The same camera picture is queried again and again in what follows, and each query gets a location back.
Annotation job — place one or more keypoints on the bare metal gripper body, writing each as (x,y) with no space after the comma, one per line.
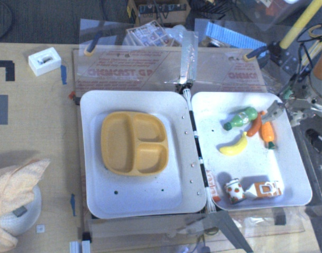
(304,103)

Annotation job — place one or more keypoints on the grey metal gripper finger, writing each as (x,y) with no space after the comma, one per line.
(270,115)
(277,105)

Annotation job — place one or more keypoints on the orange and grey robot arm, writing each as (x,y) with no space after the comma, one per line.
(319,67)

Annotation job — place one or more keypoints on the orange carrot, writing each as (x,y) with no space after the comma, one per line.
(267,132)

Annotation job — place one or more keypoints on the orange sausage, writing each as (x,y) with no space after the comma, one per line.
(254,127)

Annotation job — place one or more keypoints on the green bottle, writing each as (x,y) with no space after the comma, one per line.
(241,118)

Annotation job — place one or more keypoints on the yellow banana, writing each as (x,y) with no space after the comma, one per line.
(235,147)

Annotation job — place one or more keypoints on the white plastic tray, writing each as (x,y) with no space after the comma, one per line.
(139,194)
(255,165)

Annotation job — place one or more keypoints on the orange and white carton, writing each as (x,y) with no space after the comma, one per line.
(266,190)

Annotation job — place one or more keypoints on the thin black and white rod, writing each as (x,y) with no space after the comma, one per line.
(194,130)

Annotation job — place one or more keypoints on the white can with strawberry print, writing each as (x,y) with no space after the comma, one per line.
(234,191)

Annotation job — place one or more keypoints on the orange and white packet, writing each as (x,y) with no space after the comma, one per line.
(213,186)

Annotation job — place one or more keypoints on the brown cardboard board red print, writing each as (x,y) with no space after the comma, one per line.
(155,67)

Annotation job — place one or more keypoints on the brown cardboard box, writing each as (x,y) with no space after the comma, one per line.
(174,14)

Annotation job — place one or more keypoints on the yellow divided plate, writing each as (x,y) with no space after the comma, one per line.
(118,144)

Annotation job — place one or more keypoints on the white foam box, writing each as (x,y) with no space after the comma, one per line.
(44,62)

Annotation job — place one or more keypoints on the small white square tile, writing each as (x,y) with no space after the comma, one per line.
(40,228)

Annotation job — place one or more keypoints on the white round bowl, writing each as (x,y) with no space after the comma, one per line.
(29,215)

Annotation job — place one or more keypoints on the pale orange cloth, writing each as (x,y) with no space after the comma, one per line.
(10,188)

